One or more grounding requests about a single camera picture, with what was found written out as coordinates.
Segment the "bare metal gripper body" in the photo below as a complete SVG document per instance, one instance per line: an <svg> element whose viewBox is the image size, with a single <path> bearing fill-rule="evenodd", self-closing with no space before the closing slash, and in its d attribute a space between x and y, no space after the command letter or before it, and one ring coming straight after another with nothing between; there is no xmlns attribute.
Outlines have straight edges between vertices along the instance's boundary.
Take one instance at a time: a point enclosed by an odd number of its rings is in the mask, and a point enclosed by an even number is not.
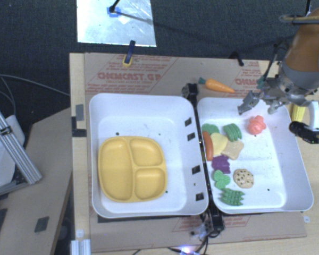
<svg viewBox="0 0 319 255"><path fill-rule="evenodd" d="M270 100L277 100L281 106L289 103L306 107L310 101L306 96L313 94L319 88L319 82L308 82L303 79L293 82L286 76L260 78L260 98L267 104Z"/></svg>

